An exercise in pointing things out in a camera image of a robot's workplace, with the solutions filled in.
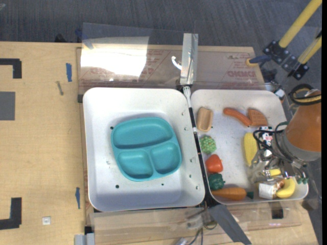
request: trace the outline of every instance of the gray square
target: gray square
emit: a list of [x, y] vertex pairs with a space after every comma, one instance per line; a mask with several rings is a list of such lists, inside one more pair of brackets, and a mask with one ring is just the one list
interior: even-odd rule
[[15, 92], [0, 92], [0, 120], [15, 120]]

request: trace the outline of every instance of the gray floor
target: gray floor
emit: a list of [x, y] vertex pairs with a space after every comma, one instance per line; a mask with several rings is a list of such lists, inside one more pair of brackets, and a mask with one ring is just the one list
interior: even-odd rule
[[[2, 9], [0, 6], [0, 40], [53, 42], [60, 33], [67, 41], [76, 42], [75, 29], [89, 22], [195, 32], [200, 45], [252, 46], [261, 55], [272, 40], [282, 38], [309, 1], [0, 0], [6, 5]], [[289, 51], [299, 56], [321, 27], [322, 7], [289, 44]], [[321, 90], [321, 49], [308, 66], [310, 70], [300, 81], [287, 78], [287, 73], [278, 67], [276, 81], [286, 92], [300, 83]], [[310, 167], [313, 181], [305, 206], [322, 244], [321, 160], [312, 162]]]

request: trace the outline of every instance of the red tomato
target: red tomato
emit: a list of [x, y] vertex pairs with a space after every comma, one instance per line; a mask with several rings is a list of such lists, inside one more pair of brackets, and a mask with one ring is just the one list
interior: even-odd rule
[[212, 154], [205, 161], [205, 166], [209, 173], [220, 173], [223, 171], [223, 164], [217, 154]]

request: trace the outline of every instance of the wooden tabletop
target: wooden tabletop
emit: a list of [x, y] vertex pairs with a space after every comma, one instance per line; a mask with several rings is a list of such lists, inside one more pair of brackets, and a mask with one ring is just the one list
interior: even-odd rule
[[[0, 65], [0, 91], [15, 92], [14, 120], [0, 120], [0, 220], [10, 219], [12, 198], [22, 200], [21, 224], [0, 230], [1, 244], [74, 244], [74, 235], [84, 233], [79, 47], [78, 43], [0, 42], [0, 58], [22, 62], [21, 79], [13, 79], [11, 65]], [[72, 67], [71, 81], [67, 64]], [[309, 215], [299, 203], [297, 224], [250, 230], [248, 238], [253, 244], [318, 244]], [[44, 217], [51, 217], [51, 223], [44, 225]], [[222, 233], [205, 235], [203, 240], [229, 242]]]

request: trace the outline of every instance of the yellow pole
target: yellow pole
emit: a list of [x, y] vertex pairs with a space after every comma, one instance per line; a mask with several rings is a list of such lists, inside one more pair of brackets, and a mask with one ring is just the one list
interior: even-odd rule
[[297, 61], [300, 64], [306, 64], [308, 60], [321, 48], [322, 36], [315, 39], [305, 51], [298, 57]]
[[310, 19], [310, 17], [321, 4], [322, 0], [311, 0], [308, 3], [302, 13], [298, 16], [298, 18], [286, 32], [286, 34], [278, 42], [280, 47], [286, 48], [289, 45], [289, 43], [293, 40], [296, 34], [301, 30], [301, 28], [306, 24], [306, 22]]

